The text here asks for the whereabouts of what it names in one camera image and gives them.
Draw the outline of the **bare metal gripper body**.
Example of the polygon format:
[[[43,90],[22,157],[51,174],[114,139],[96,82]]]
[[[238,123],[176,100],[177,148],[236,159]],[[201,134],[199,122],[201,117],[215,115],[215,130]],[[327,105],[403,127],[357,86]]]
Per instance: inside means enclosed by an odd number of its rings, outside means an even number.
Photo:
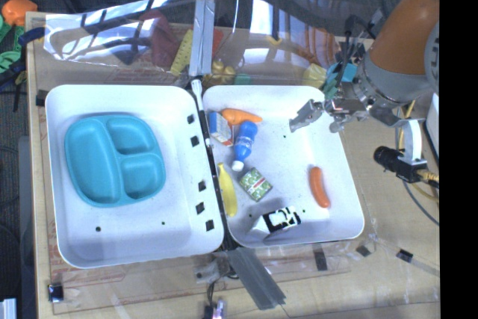
[[[335,80],[323,86],[325,112],[337,123],[349,122],[353,118],[364,120],[377,100],[373,89],[360,80],[337,84]]]

